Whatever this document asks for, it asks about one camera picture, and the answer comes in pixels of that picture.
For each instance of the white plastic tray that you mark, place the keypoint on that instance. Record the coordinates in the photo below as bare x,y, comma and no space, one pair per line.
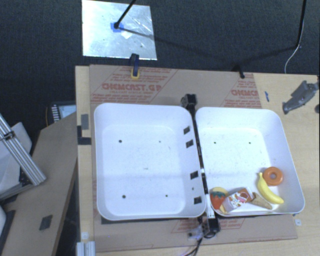
145,162
232,155

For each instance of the yellow bread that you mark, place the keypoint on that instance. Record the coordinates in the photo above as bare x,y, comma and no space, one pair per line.
220,189

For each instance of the brown ice cream cone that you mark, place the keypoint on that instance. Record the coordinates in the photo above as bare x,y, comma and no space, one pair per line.
261,202

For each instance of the yellow banana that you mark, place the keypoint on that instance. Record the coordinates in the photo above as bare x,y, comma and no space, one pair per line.
265,191

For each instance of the red strawberry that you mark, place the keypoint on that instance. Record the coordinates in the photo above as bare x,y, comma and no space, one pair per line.
217,199

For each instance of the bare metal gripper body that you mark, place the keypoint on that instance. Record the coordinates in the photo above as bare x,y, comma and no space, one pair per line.
311,86

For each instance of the thin black and white rod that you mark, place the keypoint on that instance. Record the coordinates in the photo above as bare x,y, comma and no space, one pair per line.
199,150

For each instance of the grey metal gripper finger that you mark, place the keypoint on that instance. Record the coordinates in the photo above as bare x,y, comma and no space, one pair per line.
296,98

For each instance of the brown cardboard board red print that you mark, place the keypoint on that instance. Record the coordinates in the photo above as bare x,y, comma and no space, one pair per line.
160,82

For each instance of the orange doughnut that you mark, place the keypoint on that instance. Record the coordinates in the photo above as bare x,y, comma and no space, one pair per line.
273,176

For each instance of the pink and white carton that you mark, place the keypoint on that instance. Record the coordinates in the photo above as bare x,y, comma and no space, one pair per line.
237,200

